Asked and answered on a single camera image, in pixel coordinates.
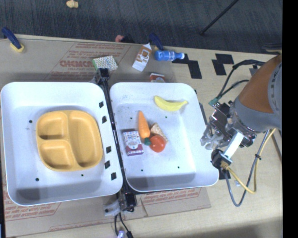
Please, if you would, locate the yellow banana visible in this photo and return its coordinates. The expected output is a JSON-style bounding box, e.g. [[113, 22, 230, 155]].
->
[[153, 95, 189, 113]]

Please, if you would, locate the red and white carton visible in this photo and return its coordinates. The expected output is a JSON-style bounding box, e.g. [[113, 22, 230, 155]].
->
[[122, 130, 145, 157]]

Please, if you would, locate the brown cardboard board, red print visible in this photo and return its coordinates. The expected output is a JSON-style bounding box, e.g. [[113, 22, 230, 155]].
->
[[0, 37, 212, 238]]

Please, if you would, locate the orange carrot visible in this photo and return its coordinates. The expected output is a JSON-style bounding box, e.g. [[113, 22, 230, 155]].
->
[[138, 110, 151, 146]]

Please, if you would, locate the blue bottle with white cap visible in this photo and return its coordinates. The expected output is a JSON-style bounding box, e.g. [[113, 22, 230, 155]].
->
[[153, 49, 186, 62]]

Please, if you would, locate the orange tomato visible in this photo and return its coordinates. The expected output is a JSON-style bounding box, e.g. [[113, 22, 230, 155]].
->
[[149, 134, 167, 153]]

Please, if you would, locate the orange divided plate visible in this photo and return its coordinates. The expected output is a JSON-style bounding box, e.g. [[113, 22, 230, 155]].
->
[[35, 109, 104, 172]]

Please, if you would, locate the thin black and white rod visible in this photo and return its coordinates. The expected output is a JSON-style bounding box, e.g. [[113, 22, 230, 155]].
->
[[102, 78, 127, 196]]

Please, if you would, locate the small orange and white carton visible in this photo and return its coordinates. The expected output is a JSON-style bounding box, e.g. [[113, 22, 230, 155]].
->
[[149, 72, 166, 83]]

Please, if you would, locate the tan biscuit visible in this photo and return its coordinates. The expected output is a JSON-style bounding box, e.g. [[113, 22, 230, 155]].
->
[[150, 122, 169, 144]]

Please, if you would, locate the black cylinder on white bracket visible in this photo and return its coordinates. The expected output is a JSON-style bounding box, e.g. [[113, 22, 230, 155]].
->
[[211, 131, 244, 170]]

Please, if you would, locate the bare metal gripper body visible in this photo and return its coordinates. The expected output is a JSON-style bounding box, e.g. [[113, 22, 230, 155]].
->
[[209, 102, 257, 148]]

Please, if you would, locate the green and white packet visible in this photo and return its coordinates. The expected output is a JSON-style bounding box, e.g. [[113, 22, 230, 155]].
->
[[92, 55, 119, 72]]

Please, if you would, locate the black block with thin wires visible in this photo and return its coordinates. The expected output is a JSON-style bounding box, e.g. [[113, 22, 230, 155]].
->
[[117, 192, 138, 212], [96, 68, 110, 84]]

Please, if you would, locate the white plastic tray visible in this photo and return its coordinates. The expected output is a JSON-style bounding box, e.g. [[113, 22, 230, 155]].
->
[[0, 81, 124, 206], [109, 82, 220, 193]]

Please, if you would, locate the orange and white milk carton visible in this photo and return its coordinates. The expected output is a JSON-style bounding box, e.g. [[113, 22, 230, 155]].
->
[[132, 43, 153, 72]]

